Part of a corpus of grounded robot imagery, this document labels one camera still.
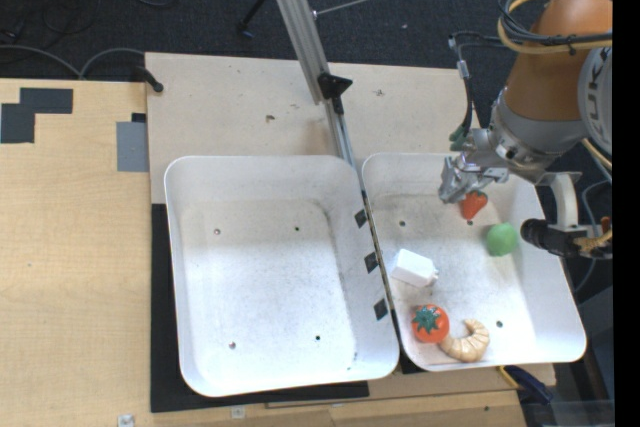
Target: white tray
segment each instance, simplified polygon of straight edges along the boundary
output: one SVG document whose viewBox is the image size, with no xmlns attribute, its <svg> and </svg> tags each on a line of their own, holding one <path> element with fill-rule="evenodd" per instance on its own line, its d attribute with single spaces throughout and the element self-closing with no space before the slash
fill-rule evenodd
<svg viewBox="0 0 640 427">
<path fill-rule="evenodd" d="M 469 226 L 458 204 L 438 197 L 444 157 L 376 154 L 363 166 L 387 275 L 403 248 L 431 258 L 439 270 L 438 281 L 427 288 L 389 279 L 407 356 L 430 371 L 579 359 L 586 336 L 559 258 L 522 240 L 506 256 L 491 257 L 486 250 L 492 225 L 509 221 L 519 231 L 524 220 L 544 218 L 535 187 L 517 176 L 487 187 L 489 203 Z M 465 318 L 489 329 L 482 360 L 461 363 L 415 338 L 412 308 L 427 302 L 448 312 L 452 336 L 468 334 Z"/>
<path fill-rule="evenodd" d="M 165 191 L 180 369 L 193 390 L 219 397 L 394 370 L 398 340 L 345 161 L 182 157 Z"/>
</svg>

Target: black bracket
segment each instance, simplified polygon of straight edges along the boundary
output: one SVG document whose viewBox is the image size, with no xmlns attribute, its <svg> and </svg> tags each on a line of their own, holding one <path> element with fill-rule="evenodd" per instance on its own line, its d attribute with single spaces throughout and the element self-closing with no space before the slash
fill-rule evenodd
<svg viewBox="0 0 640 427">
<path fill-rule="evenodd" d="M 324 99 L 330 99 L 332 101 L 333 111 L 336 114 L 344 114 L 340 96 L 353 84 L 353 80 L 336 77 L 330 73 L 321 73 L 318 77 L 318 84 L 320 85 L 320 91 Z"/>
<path fill-rule="evenodd" d="M 136 66 L 131 74 L 132 82 L 146 82 L 156 93 L 161 93 L 164 86 L 144 66 Z"/>
<path fill-rule="evenodd" d="M 586 237 L 587 231 L 576 229 L 575 231 L 562 231 L 549 226 L 544 219 L 527 219 L 520 227 L 520 236 L 539 249 L 545 249 L 549 253 L 563 257 L 575 258 L 582 256 L 580 247 L 573 241 L 578 237 Z"/>
</svg>

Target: cable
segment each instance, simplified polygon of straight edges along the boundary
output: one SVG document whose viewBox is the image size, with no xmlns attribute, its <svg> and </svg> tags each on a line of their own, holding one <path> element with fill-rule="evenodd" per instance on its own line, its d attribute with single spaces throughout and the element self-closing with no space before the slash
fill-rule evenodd
<svg viewBox="0 0 640 427">
<path fill-rule="evenodd" d="M 81 75 L 81 73 L 73 65 L 69 64 L 64 59 L 59 58 L 57 55 L 54 55 L 51 52 L 47 52 L 46 50 L 40 50 L 39 48 L 29 47 L 29 46 L 26 46 L 26 45 L 0 45 L 0 50 L 6 50 L 6 49 L 26 50 L 26 51 L 32 52 L 34 54 L 44 55 L 44 56 L 49 57 L 49 58 L 53 59 L 54 61 L 62 64 L 65 68 L 67 68 L 67 70 L 71 71 L 76 76 L 80 77 L 80 75 Z"/>
<path fill-rule="evenodd" d="M 98 59 L 100 59 L 101 57 L 107 55 L 107 54 L 113 54 L 115 52 L 129 52 L 129 53 L 134 53 L 137 55 L 141 55 L 142 57 L 144 57 L 144 52 L 142 52 L 141 50 L 137 50 L 135 48 L 126 48 L 126 47 L 119 47 L 119 48 L 110 48 L 108 50 L 104 50 L 102 52 L 97 53 L 96 55 L 94 55 L 91 59 L 89 59 L 85 65 L 82 67 L 82 69 L 78 72 L 78 78 L 80 80 L 86 80 L 86 74 L 87 71 L 89 70 L 89 68 L 91 67 L 91 65 Z"/>
<path fill-rule="evenodd" d="M 589 141 L 589 139 L 582 139 L 582 145 L 589 151 L 591 156 L 594 158 L 596 162 L 599 162 L 604 167 L 613 171 L 613 164 L 610 160 L 608 160 L 602 153 L 598 151 L 598 149 Z"/>
<path fill-rule="evenodd" d="M 98 17 L 98 12 L 100 11 L 100 8 L 102 7 L 102 0 L 96 0 L 95 6 L 93 7 L 91 15 L 89 16 L 89 21 L 86 24 L 80 26 L 77 29 L 70 30 L 69 26 L 71 25 L 71 22 L 74 20 L 73 18 L 70 18 L 67 21 L 64 29 L 61 29 L 59 27 L 54 26 L 54 24 L 51 21 L 49 21 L 49 19 L 48 19 L 49 18 L 49 15 L 48 15 L 49 10 L 53 9 L 53 7 L 56 7 L 56 6 L 49 7 L 48 4 L 53 4 L 53 2 L 54 2 L 54 0 L 49 0 L 48 2 L 43 4 L 43 6 L 42 6 L 42 16 L 41 16 L 42 23 L 50 31 L 56 32 L 56 33 L 58 33 L 60 35 L 64 35 L 64 36 L 69 36 L 71 34 L 78 34 L 80 32 L 83 32 L 83 31 L 89 29 L 95 23 L 95 20 Z M 77 2 L 78 2 L 78 5 L 76 7 L 70 8 L 69 10 L 75 11 L 75 12 L 79 12 L 81 10 L 81 8 L 82 8 L 82 3 L 84 2 L 84 0 L 77 0 Z M 60 5 L 60 7 L 62 9 L 67 9 L 66 5 Z"/>
<path fill-rule="evenodd" d="M 526 30 L 512 16 L 511 12 L 531 0 L 500 0 L 498 5 L 502 15 L 498 19 L 498 35 L 508 48 L 528 54 L 550 54 L 558 52 L 575 52 L 576 50 L 613 46 L 613 30 L 602 34 L 575 34 L 547 36 Z"/>
<path fill-rule="evenodd" d="M 601 182 L 597 182 L 597 183 L 594 183 L 594 184 L 590 185 L 584 191 L 582 191 L 582 204 L 584 205 L 584 208 L 587 211 L 587 215 L 589 216 L 589 221 L 591 222 L 591 226 L 593 228 L 594 234 L 598 234 L 598 232 L 601 231 L 601 230 L 598 227 L 598 223 L 596 223 L 595 216 L 593 215 L 593 211 L 591 210 L 591 207 L 589 205 L 589 201 L 588 201 L 587 195 L 589 194 L 589 192 L 591 192 L 596 187 L 600 187 L 602 185 L 606 185 L 607 183 L 610 184 L 610 182 L 608 180 L 603 180 Z M 584 274 L 584 276 L 582 277 L 580 282 L 573 287 L 574 295 L 577 294 L 578 292 L 580 292 L 584 288 L 584 286 L 587 284 L 587 282 L 591 278 L 591 275 L 593 274 L 593 271 L 594 271 L 594 269 L 595 269 L 595 267 L 597 265 L 597 262 L 598 262 L 598 260 L 591 258 L 591 263 L 589 264 L 589 268 L 587 269 L 586 273 Z"/>
<path fill-rule="evenodd" d="M 465 43 L 458 43 L 458 39 L 464 36 L 466 38 L 471 39 L 471 41 Z M 471 75 L 469 74 L 469 70 L 467 68 L 467 62 L 462 55 L 462 49 L 465 47 L 488 47 L 488 48 L 506 48 L 500 38 L 496 36 L 485 36 L 479 32 L 475 31 L 457 31 L 452 33 L 449 36 L 449 47 L 456 53 L 458 58 L 458 71 L 462 77 L 465 86 L 465 93 L 467 98 L 467 109 L 465 112 L 465 116 L 462 120 L 462 123 L 450 137 L 454 144 L 460 143 L 462 139 L 464 139 L 469 130 L 471 129 L 471 122 L 473 120 L 473 111 L 475 109 L 474 101 L 473 101 L 473 89 L 471 85 Z"/>
</svg>

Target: beige board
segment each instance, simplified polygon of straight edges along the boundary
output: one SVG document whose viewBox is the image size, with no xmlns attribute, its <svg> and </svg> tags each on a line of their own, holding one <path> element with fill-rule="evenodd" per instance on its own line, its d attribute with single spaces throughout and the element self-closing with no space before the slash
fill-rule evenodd
<svg viewBox="0 0 640 427">
<path fill-rule="evenodd" d="M 149 88 L 0 79 L 0 100 L 20 87 L 74 103 L 37 114 L 33 144 L 0 144 L 0 426 L 525 425 L 495 369 L 393 375 L 343 405 L 150 413 L 150 174 L 118 172 L 116 151 Z M 530 371 L 553 384 L 551 365 Z"/>
<path fill-rule="evenodd" d="M 151 198 L 165 203 L 167 166 L 185 155 L 335 155 L 323 105 L 298 61 L 147 53 L 165 89 L 149 89 Z M 456 70 L 330 63 L 358 167 L 378 152 L 449 151 L 466 110 Z"/>
</svg>

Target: wooden table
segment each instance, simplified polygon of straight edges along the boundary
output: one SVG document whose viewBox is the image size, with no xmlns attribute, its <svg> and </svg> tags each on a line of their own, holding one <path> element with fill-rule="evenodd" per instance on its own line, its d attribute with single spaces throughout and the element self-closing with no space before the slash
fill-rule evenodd
<svg viewBox="0 0 640 427">
<path fill-rule="evenodd" d="M 225 73 L 249 75 L 262 65 L 265 70 L 281 66 L 285 82 L 289 76 L 301 76 L 287 61 L 197 59 L 218 83 L 226 80 Z M 178 87 L 176 77 L 182 71 L 193 68 L 192 60 L 182 57 L 177 64 L 166 54 L 148 55 L 147 64 L 167 91 Z M 421 145 L 422 151 L 433 151 L 426 141 L 440 140 L 442 146 L 442 134 L 461 119 L 463 91 L 452 70 L 335 65 L 332 71 L 356 79 L 344 100 L 357 157 L 372 150 L 362 134 L 383 133 L 392 123 L 372 114 L 376 109 L 384 112 L 407 90 L 423 87 L 436 109 L 451 98 L 457 102 L 455 116 L 451 109 L 449 114 L 434 112 L 435 118 L 447 119 L 437 130 L 421 125 L 420 120 L 429 116 L 417 118 L 411 111 L 418 107 L 408 109 L 402 123 L 427 136 L 418 133 L 418 142 L 411 143 Z M 358 80 L 366 83 L 359 93 Z M 263 113 L 261 108 L 260 127 L 277 129 L 278 122 L 286 121 L 287 109 L 298 114 L 322 109 L 309 104 L 304 87 L 297 99 L 285 99 L 282 111 Z M 1 79 L 0 103 L 20 103 L 21 88 L 73 90 L 73 111 L 37 113 L 34 142 L 0 144 L 1 426 L 113 427 L 119 417 L 124 422 L 121 415 L 133 415 L 135 426 L 382 426 L 391 419 L 393 425 L 407 426 L 427 420 L 432 426 L 526 425 L 516 391 L 493 368 L 395 372 L 370 382 L 368 398 L 339 404 L 251 404 L 151 413 L 150 205 L 157 185 L 153 176 L 162 167 L 160 155 L 168 150 L 151 144 L 150 172 L 118 171 L 116 127 L 130 122 L 132 113 L 147 113 L 148 100 L 152 105 L 158 98 L 142 83 Z M 443 98 L 447 90 L 453 96 Z M 246 108 L 245 114 L 254 107 Z M 160 112 L 157 105 L 154 109 Z M 265 119 L 266 114 L 275 120 Z M 365 119 L 366 126 L 359 122 Z M 149 119 L 150 141 L 161 125 L 157 117 Z M 408 140 L 394 146 L 391 134 L 376 138 L 383 150 L 411 150 Z M 546 384 L 555 383 L 551 365 L 526 368 Z"/>
</svg>

